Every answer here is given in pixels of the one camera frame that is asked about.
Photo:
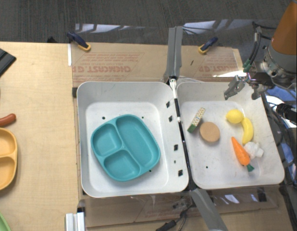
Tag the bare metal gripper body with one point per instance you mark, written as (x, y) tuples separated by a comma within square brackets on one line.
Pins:
[(274, 72)]

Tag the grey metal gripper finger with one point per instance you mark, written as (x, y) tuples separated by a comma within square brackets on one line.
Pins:
[(233, 86), (256, 93)]

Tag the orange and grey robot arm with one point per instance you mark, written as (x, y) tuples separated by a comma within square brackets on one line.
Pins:
[(285, 30)]

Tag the yellow lemon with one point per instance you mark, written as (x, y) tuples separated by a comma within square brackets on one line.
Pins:
[(234, 116)]

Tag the yellow banana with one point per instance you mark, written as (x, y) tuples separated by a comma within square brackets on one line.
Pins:
[(248, 131)]

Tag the green patterned small carton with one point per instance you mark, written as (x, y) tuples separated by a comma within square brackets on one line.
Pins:
[(196, 120)]

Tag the tan round biscuit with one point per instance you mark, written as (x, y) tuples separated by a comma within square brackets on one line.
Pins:
[(209, 132)]

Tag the white garlic bulb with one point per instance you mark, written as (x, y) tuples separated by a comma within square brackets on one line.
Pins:
[(253, 149)]

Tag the thin black and white rod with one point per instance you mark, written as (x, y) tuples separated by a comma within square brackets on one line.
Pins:
[(177, 106)]

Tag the orange carrot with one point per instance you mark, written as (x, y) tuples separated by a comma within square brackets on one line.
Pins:
[(239, 151)]

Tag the white plastic tray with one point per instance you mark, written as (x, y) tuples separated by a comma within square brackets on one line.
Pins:
[(129, 95), (218, 172)]

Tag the brown cardboard board red print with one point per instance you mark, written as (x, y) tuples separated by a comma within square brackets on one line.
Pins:
[(148, 61)]

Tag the teal divided plate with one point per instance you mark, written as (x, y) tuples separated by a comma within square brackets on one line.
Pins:
[(134, 138)]

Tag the brown sausage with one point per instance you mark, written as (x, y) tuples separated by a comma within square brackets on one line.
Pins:
[(5, 120)]

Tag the black grooved slab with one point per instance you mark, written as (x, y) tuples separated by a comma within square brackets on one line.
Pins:
[(2, 60)]

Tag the orange divided plate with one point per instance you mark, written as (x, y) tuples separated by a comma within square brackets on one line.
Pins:
[(4, 157)]

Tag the black cylinder on white bracket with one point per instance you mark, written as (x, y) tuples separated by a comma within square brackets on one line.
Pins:
[(286, 111)]

